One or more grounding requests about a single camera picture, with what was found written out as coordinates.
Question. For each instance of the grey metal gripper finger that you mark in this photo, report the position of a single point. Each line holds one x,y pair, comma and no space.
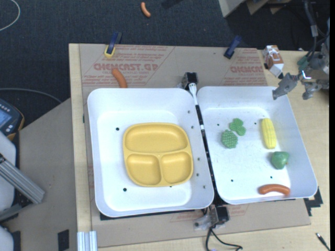
311,90
284,85

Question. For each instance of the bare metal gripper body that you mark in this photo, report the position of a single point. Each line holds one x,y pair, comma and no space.
318,73

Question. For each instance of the brown and white carton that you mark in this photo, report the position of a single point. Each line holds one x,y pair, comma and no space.
273,59

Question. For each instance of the yellow corn cob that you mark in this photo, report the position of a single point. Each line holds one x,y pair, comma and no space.
268,133

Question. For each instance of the green broccoli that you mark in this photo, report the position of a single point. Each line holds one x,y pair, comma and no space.
237,126

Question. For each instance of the green pepper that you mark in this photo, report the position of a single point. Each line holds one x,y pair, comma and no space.
279,160

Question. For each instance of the green grapes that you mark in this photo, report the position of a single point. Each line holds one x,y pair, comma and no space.
229,139

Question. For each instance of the white plastic tray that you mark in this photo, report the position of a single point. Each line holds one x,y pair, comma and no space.
110,150
248,166

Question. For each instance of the thin black and white rod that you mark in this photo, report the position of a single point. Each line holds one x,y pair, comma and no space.
193,91

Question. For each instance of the orange sausage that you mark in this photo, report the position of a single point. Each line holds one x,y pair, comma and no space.
120,78
145,9
273,189

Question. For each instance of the brown cardboard board red print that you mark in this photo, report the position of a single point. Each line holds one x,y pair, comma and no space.
157,59

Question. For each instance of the yellow divided plate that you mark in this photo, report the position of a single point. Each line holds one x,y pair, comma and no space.
157,140

